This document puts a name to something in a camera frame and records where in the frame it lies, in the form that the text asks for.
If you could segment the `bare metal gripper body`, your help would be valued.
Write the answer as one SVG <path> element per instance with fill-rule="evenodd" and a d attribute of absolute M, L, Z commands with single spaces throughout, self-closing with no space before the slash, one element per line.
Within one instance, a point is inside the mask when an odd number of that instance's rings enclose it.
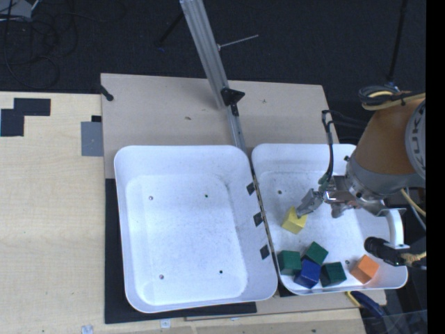
<path fill-rule="evenodd" d="M 334 175 L 326 191 L 323 200 L 331 206 L 332 203 L 354 203 L 354 209 L 364 209 L 374 216 L 380 216 L 385 208 L 380 194 L 373 192 L 360 184 L 355 178 L 347 175 Z"/>

